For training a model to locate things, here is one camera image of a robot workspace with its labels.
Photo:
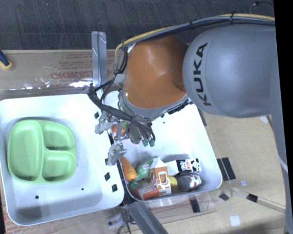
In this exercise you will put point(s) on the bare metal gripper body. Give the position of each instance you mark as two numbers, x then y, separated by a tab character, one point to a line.
135	130

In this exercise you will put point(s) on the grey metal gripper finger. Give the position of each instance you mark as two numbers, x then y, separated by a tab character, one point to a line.
102	123
116	152

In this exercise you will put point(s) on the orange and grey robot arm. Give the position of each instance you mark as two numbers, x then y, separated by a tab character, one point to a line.
229	71

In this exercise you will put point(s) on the small orange toy food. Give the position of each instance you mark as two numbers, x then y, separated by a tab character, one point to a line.
117	129

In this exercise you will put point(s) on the orange carrot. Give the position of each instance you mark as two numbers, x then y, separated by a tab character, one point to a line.
128	170

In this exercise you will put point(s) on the green plastic bottle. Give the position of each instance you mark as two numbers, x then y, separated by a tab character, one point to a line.
142	170

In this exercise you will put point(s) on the orange packet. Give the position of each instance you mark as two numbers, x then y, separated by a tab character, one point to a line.
145	191

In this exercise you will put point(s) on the white plastic tray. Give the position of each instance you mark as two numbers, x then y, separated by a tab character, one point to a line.
67	205
184	141

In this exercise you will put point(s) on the orange and white carton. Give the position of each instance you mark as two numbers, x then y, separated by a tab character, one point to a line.
162	178

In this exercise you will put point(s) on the yellow toy food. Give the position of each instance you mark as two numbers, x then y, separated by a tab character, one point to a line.
173	181

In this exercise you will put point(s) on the black and white carton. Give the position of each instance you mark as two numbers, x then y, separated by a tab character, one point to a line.
189	165

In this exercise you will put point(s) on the green divided plate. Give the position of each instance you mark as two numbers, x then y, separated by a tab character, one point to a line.
37	151

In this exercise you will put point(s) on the small grey can orange print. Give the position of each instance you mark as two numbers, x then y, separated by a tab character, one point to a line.
189	182

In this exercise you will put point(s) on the brown cardboard board red print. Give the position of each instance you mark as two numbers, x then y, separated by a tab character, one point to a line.
43	69

